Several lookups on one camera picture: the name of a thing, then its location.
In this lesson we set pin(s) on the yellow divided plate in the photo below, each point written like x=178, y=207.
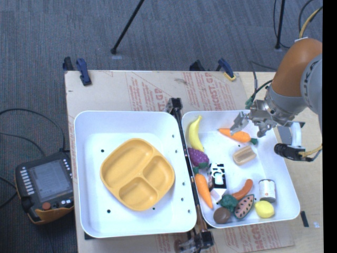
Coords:
x=123, y=167

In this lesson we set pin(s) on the yellow banana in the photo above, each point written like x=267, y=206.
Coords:
x=194, y=136

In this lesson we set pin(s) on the black and white carton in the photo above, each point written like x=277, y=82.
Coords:
x=218, y=176

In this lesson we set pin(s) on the white plastic tray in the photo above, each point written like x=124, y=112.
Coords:
x=273, y=162
x=89, y=173

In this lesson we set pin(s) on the yellow lemon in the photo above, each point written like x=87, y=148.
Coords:
x=264, y=209

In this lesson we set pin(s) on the green broccoli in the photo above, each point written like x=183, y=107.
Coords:
x=228, y=202

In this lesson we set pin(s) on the tan bread bun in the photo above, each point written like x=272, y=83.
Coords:
x=244, y=155

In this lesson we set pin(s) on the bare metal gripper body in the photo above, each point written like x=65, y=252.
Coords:
x=260, y=111

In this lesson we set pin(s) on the orange carrot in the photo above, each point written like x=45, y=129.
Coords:
x=241, y=136
x=204, y=188

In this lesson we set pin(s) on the white can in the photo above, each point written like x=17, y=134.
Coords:
x=267, y=191

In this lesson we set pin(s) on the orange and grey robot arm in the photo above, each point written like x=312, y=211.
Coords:
x=295, y=67

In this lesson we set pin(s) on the black cylinder on white bracket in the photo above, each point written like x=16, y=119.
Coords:
x=288, y=150

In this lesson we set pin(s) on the orange sausage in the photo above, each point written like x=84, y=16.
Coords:
x=243, y=190

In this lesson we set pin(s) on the brown cardboard board red print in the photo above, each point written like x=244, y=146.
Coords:
x=147, y=91

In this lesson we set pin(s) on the purple grapes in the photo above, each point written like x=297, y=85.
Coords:
x=197, y=157

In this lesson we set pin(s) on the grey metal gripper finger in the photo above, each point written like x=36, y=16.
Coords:
x=240, y=122
x=265, y=129

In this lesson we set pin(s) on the watermelon slice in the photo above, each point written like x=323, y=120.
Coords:
x=245, y=207

